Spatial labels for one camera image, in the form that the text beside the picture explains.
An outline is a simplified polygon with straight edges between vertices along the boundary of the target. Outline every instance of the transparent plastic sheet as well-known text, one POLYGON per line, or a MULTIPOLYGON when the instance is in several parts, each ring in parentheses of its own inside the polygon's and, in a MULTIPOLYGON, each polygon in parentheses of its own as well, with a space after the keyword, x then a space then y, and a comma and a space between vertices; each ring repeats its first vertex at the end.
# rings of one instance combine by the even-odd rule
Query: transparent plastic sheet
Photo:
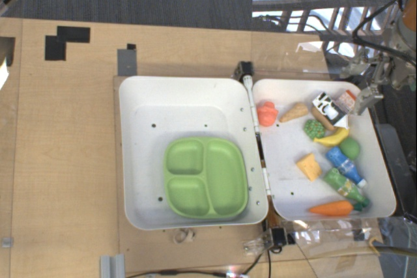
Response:
POLYGON ((318 278, 417 274, 417 225, 405 218, 283 224, 318 278))
MULTIPOLYGON (((386 1, 370 7, 348 0, 252 0, 252 61, 259 74, 334 79, 359 48, 354 28, 386 1), (276 33, 286 33, 285 43, 276 33)), ((382 42, 382 32, 397 16, 393 5, 365 25, 360 36, 382 42)), ((374 56, 370 50, 368 57, 374 56)))
POLYGON ((22 19, 4 18, 19 0, 0 3, 0 277, 10 277, 14 159, 22 50, 22 19))

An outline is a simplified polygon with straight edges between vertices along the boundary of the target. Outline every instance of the wooden table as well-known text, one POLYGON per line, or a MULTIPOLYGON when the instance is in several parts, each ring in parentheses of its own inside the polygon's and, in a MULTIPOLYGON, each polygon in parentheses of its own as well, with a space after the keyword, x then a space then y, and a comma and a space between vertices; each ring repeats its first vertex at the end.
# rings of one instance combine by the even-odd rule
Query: wooden table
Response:
MULTIPOLYGON (((244 256, 241 243, 258 235, 257 225, 203 228, 197 231, 195 242, 174 245, 170 230, 145 232, 126 224, 117 195, 116 161, 120 157, 116 155, 119 142, 113 99, 117 49, 126 49, 128 43, 137 45, 139 74, 229 77, 237 62, 251 60, 253 41, 265 39, 277 48, 295 50, 311 37, 67 21, 4 19, 1 23, 0 36, 17 38, 17 57, 22 49, 21 61, 16 59, 12 67, 20 73, 20 81, 15 81, 14 187, 6 182, 12 176, 3 178, 9 188, 3 187, 5 197, 1 194, 2 200, 7 193, 9 198, 13 195, 12 210, 5 217, 12 213, 14 245, 10 258, 4 249, 0 253, 0 266, 3 263, 6 268, 10 261, 12 278, 99 277, 100 256, 117 253, 125 254, 127 272, 233 269, 253 261, 244 256), (45 36, 56 35, 58 25, 90 27, 91 41, 68 43, 66 61, 45 61, 45 36), (222 250, 216 247, 218 242, 222 250), (186 257, 179 260, 181 253, 186 257)), ((319 53, 309 59, 325 66, 319 53)), ((0 171, 2 176, 10 172, 0 171)), ((272 260, 280 277, 316 277, 318 268, 340 265, 336 257, 313 270, 295 245, 285 247, 272 260)), ((353 264, 371 271, 370 277, 382 277, 374 255, 356 257, 353 264)), ((266 273, 265 263, 252 271, 253 277, 266 273)))

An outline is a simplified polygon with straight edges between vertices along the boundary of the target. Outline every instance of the blue bottle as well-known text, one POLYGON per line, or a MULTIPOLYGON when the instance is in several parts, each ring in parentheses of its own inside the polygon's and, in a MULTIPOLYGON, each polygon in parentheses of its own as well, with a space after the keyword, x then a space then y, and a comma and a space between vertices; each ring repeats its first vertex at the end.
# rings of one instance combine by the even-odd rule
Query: blue bottle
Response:
POLYGON ((356 166, 346 155, 344 155, 340 148, 335 146, 326 154, 326 158, 333 163, 338 171, 352 180, 359 188, 366 186, 366 181, 358 174, 356 166))

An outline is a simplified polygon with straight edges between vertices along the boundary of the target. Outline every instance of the white plastic tray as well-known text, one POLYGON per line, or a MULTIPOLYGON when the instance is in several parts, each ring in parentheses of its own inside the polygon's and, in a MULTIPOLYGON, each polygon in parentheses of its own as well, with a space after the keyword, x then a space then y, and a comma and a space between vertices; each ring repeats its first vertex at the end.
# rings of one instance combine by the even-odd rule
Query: white plastic tray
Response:
MULTIPOLYGON (((337 98, 346 89, 355 95, 360 92, 358 87, 346 82, 264 79, 255 84, 253 95, 257 105, 265 101, 273 102, 280 112, 280 118, 296 102, 304 102, 310 108, 311 101, 320 92, 325 91, 337 98)), ((308 208, 343 199, 322 179, 332 167, 324 156, 329 148, 313 143, 303 131, 305 122, 311 118, 314 119, 309 114, 286 123, 279 122, 279 127, 261 126, 274 206, 288 220, 324 219, 321 215, 309 213, 308 208), (323 176, 314 182, 310 182, 295 164, 311 152, 323 170, 323 176)), ((355 163, 368 182, 363 194, 371 201, 371 206, 358 213, 357 217, 387 217, 395 210, 395 195, 369 111, 366 110, 361 116, 349 116, 349 126, 351 137, 361 146, 361 153, 355 163)))
POLYGON ((232 79, 130 77, 120 86, 124 204, 140 229, 258 223, 268 203, 248 95, 232 79), (248 205, 228 220, 190 219, 169 207, 163 160, 168 144, 183 137, 228 139, 242 152, 248 205))

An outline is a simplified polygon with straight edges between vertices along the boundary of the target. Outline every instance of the yellow cheese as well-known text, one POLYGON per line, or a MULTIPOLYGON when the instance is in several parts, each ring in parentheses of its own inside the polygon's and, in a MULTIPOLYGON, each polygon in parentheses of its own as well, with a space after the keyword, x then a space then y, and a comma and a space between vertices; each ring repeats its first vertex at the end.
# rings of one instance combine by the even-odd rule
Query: yellow cheese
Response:
POLYGON ((321 175, 321 168, 317 161, 315 161, 314 154, 310 153, 304 156, 296 163, 297 167, 308 177, 310 181, 314 181, 321 175))

